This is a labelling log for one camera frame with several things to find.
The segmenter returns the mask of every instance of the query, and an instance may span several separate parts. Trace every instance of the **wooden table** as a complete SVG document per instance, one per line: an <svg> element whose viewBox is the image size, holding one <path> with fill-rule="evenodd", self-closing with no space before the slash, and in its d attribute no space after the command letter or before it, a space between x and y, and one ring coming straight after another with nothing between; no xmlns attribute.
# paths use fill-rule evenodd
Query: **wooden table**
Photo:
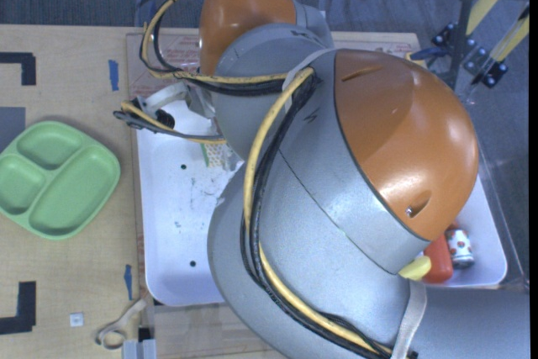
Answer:
<svg viewBox="0 0 538 359"><path fill-rule="evenodd" d="M192 29L163 31L193 34ZM31 332L0 335L1 358L121 357L120 350L107 351L94 339L99 329L118 319L146 292L132 151L135 134L112 114L129 97L126 35L139 32L137 28L0 25L0 52L31 52L36 58L33 86L21 85L20 65L0 63L0 107L24 107L27 127L53 119L78 128L106 145L118 157L122 170L118 186L97 217L68 240L42 239L0 215L0 268L4 274L0 318L16 314L19 282L36 281L37 286L36 325ZM334 33L334 37L340 47L389 47L401 51L400 55L419 48L414 34ZM117 88L111 82L114 65ZM126 265L133 268L133 300L129 300L124 281ZM72 313L84 314L83 326L71 327ZM174 322L185 316L185 310L170 307L156 313L159 358L184 357ZM128 339L136 338L138 323L133 318L125 328ZM203 343L203 328L199 334L197 342ZM225 357L282 358L275 351Z"/></svg>

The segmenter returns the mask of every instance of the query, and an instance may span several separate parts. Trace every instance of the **black tape corner marker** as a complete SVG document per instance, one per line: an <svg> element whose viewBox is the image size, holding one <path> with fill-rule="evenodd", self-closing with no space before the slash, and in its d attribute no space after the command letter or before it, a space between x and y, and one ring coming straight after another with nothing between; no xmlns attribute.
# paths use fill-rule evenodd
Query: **black tape corner marker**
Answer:
<svg viewBox="0 0 538 359"><path fill-rule="evenodd" d="M0 335L31 332L33 326L35 326L35 282L20 282L17 315L0 318Z"/></svg>
<svg viewBox="0 0 538 359"><path fill-rule="evenodd" d="M32 53L0 53L0 63L20 63L21 85L35 85L35 57Z"/></svg>

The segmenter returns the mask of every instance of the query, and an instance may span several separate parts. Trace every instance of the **green tray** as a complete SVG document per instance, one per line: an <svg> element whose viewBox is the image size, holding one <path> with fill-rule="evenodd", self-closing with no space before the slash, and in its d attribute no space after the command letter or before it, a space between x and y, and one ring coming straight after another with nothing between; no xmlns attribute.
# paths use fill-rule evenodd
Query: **green tray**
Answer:
<svg viewBox="0 0 538 359"><path fill-rule="evenodd" d="M80 232L118 184L117 157L67 124L28 127L0 153L0 212L51 240Z"/></svg>

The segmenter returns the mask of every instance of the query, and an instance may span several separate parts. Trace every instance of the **white square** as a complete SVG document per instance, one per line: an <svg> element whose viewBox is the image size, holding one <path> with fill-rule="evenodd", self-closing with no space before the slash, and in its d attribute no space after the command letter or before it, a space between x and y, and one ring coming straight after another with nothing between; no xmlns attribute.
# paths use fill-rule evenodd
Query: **white square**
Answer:
<svg viewBox="0 0 538 359"><path fill-rule="evenodd" d="M84 313L69 314L69 322L71 323L71 328L76 326L84 326Z"/></svg>

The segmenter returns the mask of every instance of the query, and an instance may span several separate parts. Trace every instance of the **green plate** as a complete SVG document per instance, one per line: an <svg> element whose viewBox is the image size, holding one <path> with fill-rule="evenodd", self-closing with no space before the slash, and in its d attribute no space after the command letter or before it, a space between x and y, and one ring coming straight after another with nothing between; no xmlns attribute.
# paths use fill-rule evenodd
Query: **green plate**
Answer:
<svg viewBox="0 0 538 359"><path fill-rule="evenodd" d="M0 153L0 212L52 240L80 232L118 184L117 157L67 124L28 127Z"/></svg>

